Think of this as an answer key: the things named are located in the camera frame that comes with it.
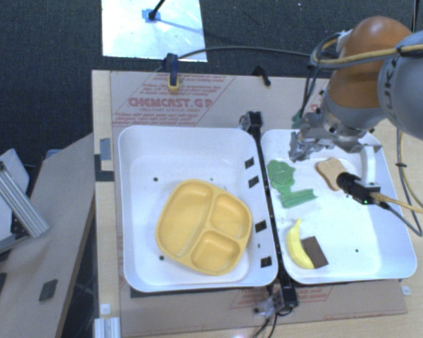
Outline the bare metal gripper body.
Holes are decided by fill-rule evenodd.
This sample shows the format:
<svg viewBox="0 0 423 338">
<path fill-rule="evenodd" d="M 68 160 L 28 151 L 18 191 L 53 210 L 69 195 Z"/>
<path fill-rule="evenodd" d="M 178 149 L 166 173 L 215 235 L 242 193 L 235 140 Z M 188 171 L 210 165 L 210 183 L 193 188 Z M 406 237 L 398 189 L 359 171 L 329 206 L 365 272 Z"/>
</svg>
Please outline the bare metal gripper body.
<svg viewBox="0 0 423 338">
<path fill-rule="evenodd" d="M 360 139 L 367 129 L 357 129 L 346 125 L 332 113 L 306 113 L 300 121 L 299 139 L 303 142 L 321 142 L 326 149 L 335 146 L 345 152 L 358 152 Z"/>
</svg>

